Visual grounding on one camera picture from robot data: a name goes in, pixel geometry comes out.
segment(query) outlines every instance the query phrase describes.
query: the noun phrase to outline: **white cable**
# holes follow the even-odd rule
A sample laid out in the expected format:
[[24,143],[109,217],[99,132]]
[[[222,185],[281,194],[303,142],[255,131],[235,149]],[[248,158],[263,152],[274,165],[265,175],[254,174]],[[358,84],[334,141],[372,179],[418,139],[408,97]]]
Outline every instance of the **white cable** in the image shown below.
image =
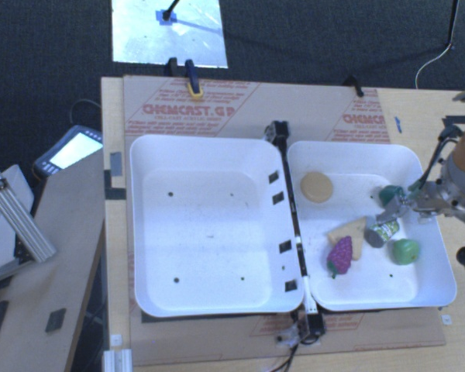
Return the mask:
[[432,62],[435,62],[439,59],[441,59],[449,50],[451,50],[451,48],[453,47],[453,34],[455,32],[455,25],[456,25],[456,18],[458,16],[458,6],[460,5],[460,0],[458,0],[456,2],[456,11],[455,11],[455,17],[453,18],[453,26],[451,28],[451,43],[449,43],[447,46],[446,46],[446,49],[440,54],[438,55],[437,57],[435,57],[434,59],[431,59],[429,62],[426,62],[425,64],[422,65],[422,67],[420,69],[418,69],[418,72],[415,76],[415,88],[416,89],[419,89],[419,75],[420,73],[427,67],[429,66]]

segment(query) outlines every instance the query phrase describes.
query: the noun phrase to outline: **green toy apple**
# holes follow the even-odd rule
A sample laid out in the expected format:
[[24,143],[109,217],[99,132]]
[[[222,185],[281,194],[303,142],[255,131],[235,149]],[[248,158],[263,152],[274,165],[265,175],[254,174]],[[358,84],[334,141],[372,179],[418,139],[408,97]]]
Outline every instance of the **green toy apple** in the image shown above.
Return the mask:
[[394,241],[393,256],[398,264],[411,264],[417,260],[420,245],[413,239],[400,239]]

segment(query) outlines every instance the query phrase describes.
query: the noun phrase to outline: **tan round disc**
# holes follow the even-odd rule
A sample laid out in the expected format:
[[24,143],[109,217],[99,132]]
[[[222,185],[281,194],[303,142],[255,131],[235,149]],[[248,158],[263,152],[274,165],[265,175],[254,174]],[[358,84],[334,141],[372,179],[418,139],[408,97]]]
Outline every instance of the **tan round disc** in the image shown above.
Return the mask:
[[325,202],[332,196],[332,182],[320,172],[308,172],[301,179],[301,192],[311,202]]

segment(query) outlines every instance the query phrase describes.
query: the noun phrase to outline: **device screen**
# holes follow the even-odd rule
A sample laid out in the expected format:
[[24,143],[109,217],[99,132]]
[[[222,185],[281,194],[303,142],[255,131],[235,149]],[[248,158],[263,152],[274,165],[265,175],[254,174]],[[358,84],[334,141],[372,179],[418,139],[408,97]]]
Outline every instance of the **device screen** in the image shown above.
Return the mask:
[[78,133],[52,157],[50,162],[64,169],[101,148],[102,144],[100,142],[83,133]]

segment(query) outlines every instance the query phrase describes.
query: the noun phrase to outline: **tray with toy food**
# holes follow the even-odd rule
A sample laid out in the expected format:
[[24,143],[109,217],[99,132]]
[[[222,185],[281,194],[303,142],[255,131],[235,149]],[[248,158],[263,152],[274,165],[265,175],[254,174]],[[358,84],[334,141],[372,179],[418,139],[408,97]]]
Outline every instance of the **tray with toy food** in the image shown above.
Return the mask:
[[[382,211],[379,191],[422,174],[412,151],[302,141],[287,155],[284,164],[261,139],[146,135],[133,142],[135,293],[144,312],[289,312],[307,293],[334,311],[453,301],[435,219],[420,224],[408,213],[384,245],[364,239]],[[400,239],[419,249],[405,244],[394,253]]]

